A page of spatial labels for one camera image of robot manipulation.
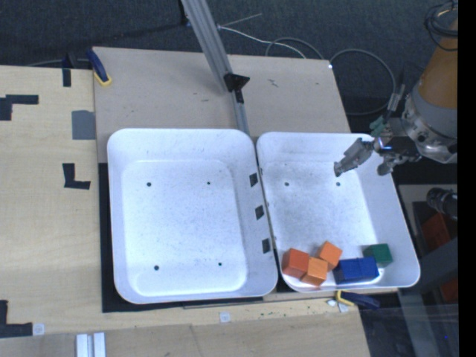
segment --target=green block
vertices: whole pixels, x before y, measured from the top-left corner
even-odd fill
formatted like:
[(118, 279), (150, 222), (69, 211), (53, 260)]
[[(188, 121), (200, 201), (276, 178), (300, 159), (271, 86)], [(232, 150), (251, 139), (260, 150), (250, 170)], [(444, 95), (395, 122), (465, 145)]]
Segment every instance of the green block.
[(387, 243), (368, 246), (364, 249), (364, 257), (374, 257), (378, 267), (385, 267), (393, 262)]

